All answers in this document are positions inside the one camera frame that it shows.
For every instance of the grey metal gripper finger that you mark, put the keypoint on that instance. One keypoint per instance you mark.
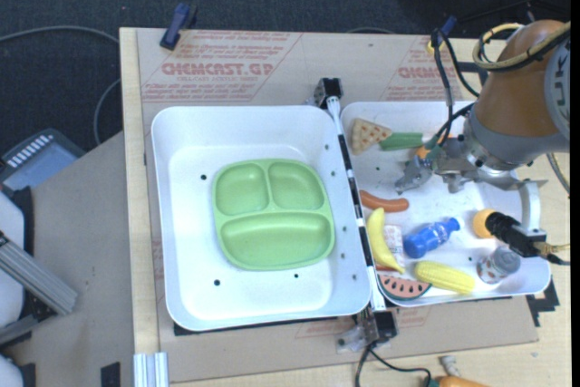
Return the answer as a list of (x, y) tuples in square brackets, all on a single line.
[(454, 181), (414, 177)]

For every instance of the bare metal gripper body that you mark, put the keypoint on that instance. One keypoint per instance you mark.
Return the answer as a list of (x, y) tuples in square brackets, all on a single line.
[(455, 158)]

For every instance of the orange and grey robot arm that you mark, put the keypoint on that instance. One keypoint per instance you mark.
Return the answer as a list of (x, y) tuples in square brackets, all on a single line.
[(512, 104)]

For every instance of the white plastic tray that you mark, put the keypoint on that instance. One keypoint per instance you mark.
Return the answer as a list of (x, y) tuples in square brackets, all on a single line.
[(453, 206), (190, 240)]

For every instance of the orange carrot with green top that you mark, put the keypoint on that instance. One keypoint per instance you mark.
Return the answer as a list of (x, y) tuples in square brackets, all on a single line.
[(401, 141)]

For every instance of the orange toy sausage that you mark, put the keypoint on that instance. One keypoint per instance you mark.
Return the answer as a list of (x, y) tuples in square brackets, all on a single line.
[(385, 202)]

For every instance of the yellow orange round fruit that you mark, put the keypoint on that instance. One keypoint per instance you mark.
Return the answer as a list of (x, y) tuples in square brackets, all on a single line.
[(480, 222)]

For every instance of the toy pizza slice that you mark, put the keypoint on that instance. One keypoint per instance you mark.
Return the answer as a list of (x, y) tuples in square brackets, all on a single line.
[(366, 135)]

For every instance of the blue plastic bottle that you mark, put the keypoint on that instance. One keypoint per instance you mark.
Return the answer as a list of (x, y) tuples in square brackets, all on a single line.
[(423, 240)]

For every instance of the white packet with red print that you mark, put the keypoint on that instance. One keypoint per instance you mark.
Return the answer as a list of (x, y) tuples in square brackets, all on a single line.
[(395, 240)]

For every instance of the thin black and white rod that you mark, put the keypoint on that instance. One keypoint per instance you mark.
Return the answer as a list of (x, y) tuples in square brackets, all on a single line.
[(347, 158)]

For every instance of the yellow banana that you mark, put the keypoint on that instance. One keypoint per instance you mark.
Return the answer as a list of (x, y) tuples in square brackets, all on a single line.
[(379, 240)]

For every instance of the small can with grey lid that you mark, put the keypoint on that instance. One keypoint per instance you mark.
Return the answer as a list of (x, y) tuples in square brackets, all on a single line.
[(496, 265)]

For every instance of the yellow corn cob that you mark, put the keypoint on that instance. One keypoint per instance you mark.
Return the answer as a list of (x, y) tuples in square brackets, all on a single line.
[(444, 277)]

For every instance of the toy watermelon slice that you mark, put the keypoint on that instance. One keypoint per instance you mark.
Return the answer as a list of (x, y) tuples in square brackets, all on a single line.
[(401, 287)]

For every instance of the green divided plate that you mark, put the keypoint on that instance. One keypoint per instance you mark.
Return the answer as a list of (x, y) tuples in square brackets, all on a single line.
[(274, 235)]

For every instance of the brown cardboard board red print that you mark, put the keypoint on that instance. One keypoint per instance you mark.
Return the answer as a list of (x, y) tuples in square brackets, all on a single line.
[(281, 68)]

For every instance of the orange rounded toy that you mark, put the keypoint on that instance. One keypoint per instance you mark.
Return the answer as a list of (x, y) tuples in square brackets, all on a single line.
[(457, 382)]

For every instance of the black cylinder on white bracket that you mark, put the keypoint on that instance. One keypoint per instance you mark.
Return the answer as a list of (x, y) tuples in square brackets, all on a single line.
[(514, 232)]

